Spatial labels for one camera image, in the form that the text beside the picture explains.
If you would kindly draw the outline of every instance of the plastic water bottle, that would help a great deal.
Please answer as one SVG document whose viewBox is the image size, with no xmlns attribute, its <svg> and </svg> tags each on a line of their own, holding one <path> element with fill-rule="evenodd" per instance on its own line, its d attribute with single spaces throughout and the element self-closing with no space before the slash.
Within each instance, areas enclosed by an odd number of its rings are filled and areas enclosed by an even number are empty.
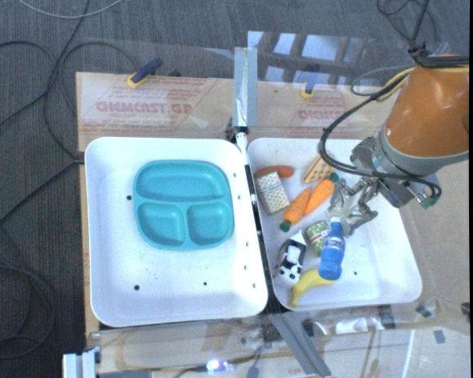
<svg viewBox="0 0 473 378">
<path fill-rule="evenodd" d="M 340 217 L 333 217 L 330 226 L 330 232 L 322 244 L 318 274 L 326 280 L 338 280 L 341 275 L 341 261 L 343 261 L 345 254 L 345 239 Z"/>
</svg>

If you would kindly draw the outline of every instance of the blue plate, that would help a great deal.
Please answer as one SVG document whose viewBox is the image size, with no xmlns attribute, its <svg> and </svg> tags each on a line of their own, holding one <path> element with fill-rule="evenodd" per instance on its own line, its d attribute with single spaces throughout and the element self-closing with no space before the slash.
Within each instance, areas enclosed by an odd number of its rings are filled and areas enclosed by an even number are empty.
<svg viewBox="0 0 473 378">
<path fill-rule="evenodd" d="M 133 201 L 140 234 L 158 248 L 212 248 L 233 232 L 229 183 L 210 162 L 147 163 L 135 175 Z"/>
</svg>

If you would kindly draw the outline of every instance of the orange carrot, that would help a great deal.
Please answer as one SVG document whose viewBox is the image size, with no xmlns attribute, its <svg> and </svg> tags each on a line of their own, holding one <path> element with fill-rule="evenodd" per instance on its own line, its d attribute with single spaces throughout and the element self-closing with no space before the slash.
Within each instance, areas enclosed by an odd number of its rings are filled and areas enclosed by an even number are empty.
<svg viewBox="0 0 473 378">
<path fill-rule="evenodd" d="M 334 182 L 332 180 L 322 180 L 312 191 L 308 199 L 307 207 L 304 211 L 304 216 L 307 216 L 315 209 L 317 209 L 329 196 L 334 192 Z"/>
<path fill-rule="evenodd" d="M 302 191 L 289 205 L 284 213 L 284 220 L 280 225 L 282 231 L 289 231 L 292 224 L 295 224 L 301 220 L 301 217 L 304 215 L 305 207 L 308 203 L 308 198 L 310 197 L 310 192 L 311 189 L 307 187 L 307 189 Z"/>
<path fill-rule="evenodd" d="M 282 178 L 289 178 L 294 173 L 294 168 L 289 165 L 272 165 L 270 167 L 265 167 L 260 169 L 254 174 L 255 178 L 265 175 L 269 172 L 275 171 Z"/>
</svg>

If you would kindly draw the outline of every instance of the can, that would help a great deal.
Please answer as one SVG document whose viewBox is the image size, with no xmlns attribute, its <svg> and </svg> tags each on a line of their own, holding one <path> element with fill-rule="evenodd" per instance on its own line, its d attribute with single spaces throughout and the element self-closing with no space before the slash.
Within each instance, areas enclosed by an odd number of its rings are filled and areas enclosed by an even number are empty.
<svg viewBox="0 0 473 378">
<path fill-rule="evenodd" d="M 305 230 L 308 242 L 312 245 L 315 254 L 320 255 L 324 238 L 330 232 L 330 225 L 326 220 L 318 221 Z"/>
</svg>

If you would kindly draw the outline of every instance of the toy banana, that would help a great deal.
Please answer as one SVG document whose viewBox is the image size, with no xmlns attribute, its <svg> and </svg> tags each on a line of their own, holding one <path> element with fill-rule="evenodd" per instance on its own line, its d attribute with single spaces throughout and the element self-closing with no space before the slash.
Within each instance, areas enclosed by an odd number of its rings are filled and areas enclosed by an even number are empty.
<svg viewBox="0 0 473 378">
<path fill-rule="evenodd" d="M 323 279 L 319 274 L 317 269 L 310 269 L 304 272 L 301 276 L 300 279 L 298 280 L 298 283 L 295 284 L 295 286 L 292 288 L 292 301 L 291 305 L 292 306 L 297 306 L 298 299 L 310 290 L 313 287 L 320 286 L 323 284 L 332 284 L 336 280 L 326 280 Z"/>
</svg>

